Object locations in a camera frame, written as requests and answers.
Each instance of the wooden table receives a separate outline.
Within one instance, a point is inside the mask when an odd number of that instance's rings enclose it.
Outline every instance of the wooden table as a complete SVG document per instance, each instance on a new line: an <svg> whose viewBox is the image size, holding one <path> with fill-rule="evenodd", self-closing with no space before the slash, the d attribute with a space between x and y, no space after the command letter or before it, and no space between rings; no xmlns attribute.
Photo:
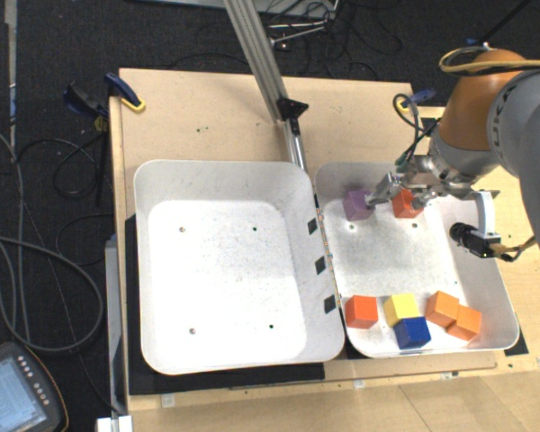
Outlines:
<svg viewBox="0 0 540 432"><path fill-rule="evenodd" d="M122 326L125 312L124 222L135 212L133 176L152 159L285 161L284 135L270 121L248 75L123 69L120 76L147 107L135 113L110 102ZM310 178L330 161L393 161L412 133L392 109L409 84L290 78L289 96L310 109L301 133ZM440 111L429 111L439 116ZM418 146L418 153L427 143ZM499 168L479 187L495 199L503 242L532 230L518 180ZM499 263L529 352L504 351L325 363L324 382L248 389L129 395L135 430L532 430L540 431L540 252ZM128 341L124 340L128 363ZM163 408L163 404L174 404Z"/></svg>

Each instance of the purple block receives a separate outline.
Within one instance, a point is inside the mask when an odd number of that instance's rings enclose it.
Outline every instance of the purple block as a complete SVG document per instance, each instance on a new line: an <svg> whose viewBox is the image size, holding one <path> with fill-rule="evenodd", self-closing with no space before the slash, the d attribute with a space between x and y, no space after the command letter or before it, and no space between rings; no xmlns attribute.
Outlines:
<svg viewBox="0 0 540 432"><path fill-rule="evenodd" d="M350 191L344 197L342 204L344 212L349 221L360 221L370 217L374 212L375 206L368 208L364 198L372 192L368 189L360 189L358 191Z"/></svg>

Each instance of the electronic device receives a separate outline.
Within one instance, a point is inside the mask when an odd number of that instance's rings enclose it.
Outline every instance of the electronic device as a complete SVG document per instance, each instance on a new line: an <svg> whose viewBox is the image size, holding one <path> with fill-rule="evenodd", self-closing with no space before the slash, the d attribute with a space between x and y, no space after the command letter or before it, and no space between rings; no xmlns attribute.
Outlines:
<svg viewBox="0 0 540 432"><path fill-rule="evenodd" d="M0 432L65 430L68 414L57 385L26 347L0 346Z"/></svg>

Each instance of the black floor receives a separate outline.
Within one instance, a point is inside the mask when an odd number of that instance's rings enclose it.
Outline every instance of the black floor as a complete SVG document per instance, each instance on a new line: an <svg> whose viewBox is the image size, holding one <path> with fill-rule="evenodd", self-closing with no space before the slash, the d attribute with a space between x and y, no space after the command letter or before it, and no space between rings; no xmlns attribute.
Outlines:
<svg viewBox="0 0 540 432"><path fill-rule="evenodd" d="M296 39L290 51L277 52L276 58L285 76L410 82L415 91L436 90L430 104L446 104L455 78L439 71L439 59L465 46L468 39L488 33L523 1L350 0L353 3L344 4L329 34ZM0 133L9 140L4 8L5 0L0 0ZM263 15L265 23L270 19ZM528 59L540 59L540 0L530 1L488 42ZM111 175L106 172L101 202L96 205L95 191L81 193L95 175L88 157L79 154L59 168L74 149L72 143L82 145L97 136L91 120L64 105L63 91L74 80L103 100L104 74L118 68L247 73L242 59L222 10L122 0L18 0L16 151L34 143L20 160L28 208L24 238L54 250L58 243L64 256L81 264L93 263L84 269L104 294L104 262L96 260L113 233ZM208 100L207 91L204 100ZM100 141L85 150L99 160ZM0 143L0 235L16 237L18 214L14 167ZM67 226L80 216L94 214L104 216ZM15 249L9 247L9 253L16 259ZM72 344L67 314L76 338L85 335L94 323L96 303L80 277L59 265L54 265L53 274L48 260L32 252L24 254L23 264L31 341L54 347ZM3 259L0 269L6 270ZM1 276L5 299L10 302L8 275ZM23 331L21 319L17 328ZM0 315L0 343L10 339ZM107 399L104 331L82 354ZM66 400L70 430L94 430L96 418L108 417L110 410L90 386L78 355L42 358Z"/></svg>

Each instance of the orange block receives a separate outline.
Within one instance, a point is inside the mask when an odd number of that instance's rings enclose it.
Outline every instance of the orange block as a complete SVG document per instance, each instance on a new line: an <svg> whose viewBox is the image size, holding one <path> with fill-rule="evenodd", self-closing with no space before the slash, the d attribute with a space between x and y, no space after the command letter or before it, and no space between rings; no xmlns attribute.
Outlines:
<svg viewBox="0 0 540 432"><path fill-rule="evenodd" d="M376 298L355 294L345 305L346 326L369 329L378 321Z"/></svg>
<svg viewBox="0 0 540 432"><path fill-rule="evenodd" d="M416 218L424 211L424 208L414 210L412 208L413 201L414 195L412 195L412 192L408 189L402 189L400 193L392 199L394 216L397 218Z"/></svg>
<svg viewBox="0 0 540 432"><path fill-rule="evenodd" d="M446 328L458 317L458 298L446 293L435 292L426 304L426 320Z"/></svg>
<svg viewBox="0 0 540 432"><path fill-rule="evenodd" d="M480 332L482 313L460 304L456 321L446 329L446 333L457 338L469 341Z"/></svg>

